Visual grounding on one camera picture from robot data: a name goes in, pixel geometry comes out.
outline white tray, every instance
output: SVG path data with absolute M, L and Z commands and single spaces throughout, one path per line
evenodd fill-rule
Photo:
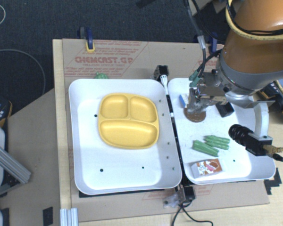
M 224 172 L 212 176 L 194 177 L 191 170 L 192 164 L 214 157 L 193 150 L 193 141 L 204 141 L 203 138 L 206 135 L 230 138 L 228 130 L 234 124 L 240 124 L 254 131 L 255 113 L 253 109 L 242 109 L 233 105 L 235 112 L 222 118 L 215 106 L 209 106 L 204 121 L 191 122 L 186 119 L 179 100 L 181 94 L 189 93 L 189 84 L 188 79 L 181 78 L 173 79 L 168 84 L 184 172 L 187 178 L 199 185 L 271 178 L 275 174 L 274 160 L 268 156 L 256 157 L 233 140 L 230 142 L 229 150 L 220 149 L 218 153 L 218 158 L 223 161 L 226 167 Z
M 131 93 L 152 100 L 158 111 L 159 137 L 147 149 L 105 144 L 98 131 L 102 98 Z M 163 86 L 154 80 L 78 79 L 69 87 L 75 183 L 88 195 L 176 187 L 182 178 Z

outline electronic device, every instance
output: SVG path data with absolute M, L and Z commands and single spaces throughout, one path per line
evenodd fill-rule
M 0 96 L 0 127 L 3 127 L 6 118 L 11 115 L 12 103 L 6 98 Z

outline green small object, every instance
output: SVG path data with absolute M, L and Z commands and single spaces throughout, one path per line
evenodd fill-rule
M 96 75 L 94 77 L 95 79 L 108 79 L 108 76 L 104 73 L 99 73 L 99 72 L 96 72 Z
M 221 143 L 221 142 L 216 142 L 216 141 L 215 142 L 207 141 L 206 144 L 209 145 L 209 146 L 212 146 L 212 147 L 217 147 L 217 148 L 223 149 L 223 150 L 228 150 L 229 147 L 230 147 L 226 143 Z
M 200 78 L 199 78 L 199 77 L 196 77 L 196 78 L 190 83 L 190 87 L 191 87 L 191 88 L 196 87 L 199 81 L 200 81 Z
M 199 72 L 197 70 L 195 70 L 195 72 L 192 75 L 189 76 L 189 80 L 193 81 L 197 77 L 198 73 Z
M 226 143 L 226 144 L 229 144 L 231 142 L 231 140 L 229 138 L 217 137 L 217 136 L 205 136 L 205 139 L 219 141 L 219 142 Z
M 196 151 L 199 151 L 199 152 L 211 155 L 211 156 L 216 156 L 216 157 L 218 156 L 218 152 L 219 152 L 219 150 L 217 150 L 216 148 L 211 147 L 199 140 L 195 140 L 193 142 L 192 148 Z

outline yellow divided plate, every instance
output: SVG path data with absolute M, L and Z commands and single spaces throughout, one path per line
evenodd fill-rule
M 102 99 L 98 116 L 100 137 L 108 145 L 143 149 L 157 142 L 158 113 L 155 104 L 146 97 L 109 94 Z

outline blue clamp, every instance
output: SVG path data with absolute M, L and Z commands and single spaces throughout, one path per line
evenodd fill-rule
M 215 38 L 213 38 L 212 36 L 210 36 L 210 37 L 208 38 L 208 40 L 209 40 L 209 43 L 211 44 L 210 47 L 209 47 L 209 52 L 210 52 L 210 54 L 213 54 L 213 53 L 215 53 L 216 50 L 217 50 L 217 42 L 218 42 L 218 40 L 215 39 Z
M 77 31 L 78 39 L 84 39 L 86 41 L 86 50 L 88 53 L 92 53 L 95 51 L 94 41 L 92 38 L 92 31 L 89 27 L 80 27 Z

